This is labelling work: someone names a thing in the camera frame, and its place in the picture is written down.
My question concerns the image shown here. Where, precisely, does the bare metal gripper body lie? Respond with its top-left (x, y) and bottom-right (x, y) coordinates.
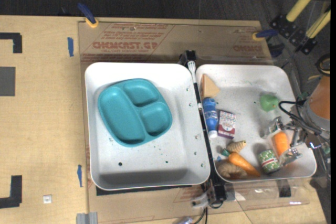
top-left (287, 123), bottom-right (316, 151)

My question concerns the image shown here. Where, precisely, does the orange rounded cylinder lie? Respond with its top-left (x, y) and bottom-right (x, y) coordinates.
top-left (271, 131), bottom-right (290, 157)

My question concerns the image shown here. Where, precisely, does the green toy pepper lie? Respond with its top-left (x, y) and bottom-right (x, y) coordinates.
top-left (259, 93), bottom-right (279, 113)

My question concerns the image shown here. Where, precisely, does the green can with red band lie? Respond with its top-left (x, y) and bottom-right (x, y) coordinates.
top-left (257, 148), bottom-right (281, 175)

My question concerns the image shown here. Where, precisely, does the tan ribbed toy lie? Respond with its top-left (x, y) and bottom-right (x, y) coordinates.
top-left (226, 140), bottom-right (247, 154)

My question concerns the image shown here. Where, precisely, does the white and purple carton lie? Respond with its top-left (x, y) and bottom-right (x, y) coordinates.
top-left (217, 110), bottom-right (236, 140)

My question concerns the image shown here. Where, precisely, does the orange carrot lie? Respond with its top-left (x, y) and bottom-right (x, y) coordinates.
top-left (220, 148), bottom-right (261, 178)

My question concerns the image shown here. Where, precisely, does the white plastic tray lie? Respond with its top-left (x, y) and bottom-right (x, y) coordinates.
top-left (83, 61), bottom-right (212, 191)
top-left (195, 63), bottom-right (318, 183)

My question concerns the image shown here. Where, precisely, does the tan croissant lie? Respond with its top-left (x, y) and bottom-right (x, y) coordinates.
top-left (216, 159), bottom-right (248, 180)

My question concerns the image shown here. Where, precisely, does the blue bottle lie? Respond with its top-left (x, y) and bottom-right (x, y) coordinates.
top-left (201, 97), bottom-right (219, 139)

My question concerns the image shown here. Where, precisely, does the thin black and white rod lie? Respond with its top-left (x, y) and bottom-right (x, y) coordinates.
top-left (187, 59), bottom-right (220, 187)

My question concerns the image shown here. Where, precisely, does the tan bread wedge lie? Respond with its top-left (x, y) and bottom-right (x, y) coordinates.
top-left (201, 73), bottom-right (221, 99)

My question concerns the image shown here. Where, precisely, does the teal divided plate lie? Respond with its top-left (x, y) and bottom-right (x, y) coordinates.
top-left (97, 78), bottom-right (173, 148)

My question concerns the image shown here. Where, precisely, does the brown cardboard board red print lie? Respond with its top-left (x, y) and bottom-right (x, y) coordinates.
top-left (78, 17), bottom-right (320, 224)

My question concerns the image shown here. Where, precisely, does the black block with thin wires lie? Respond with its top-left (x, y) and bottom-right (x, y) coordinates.
top-left (207, 185), bottom-right (228, 204)
top-left (178, 50), bottom-right (197, 66)

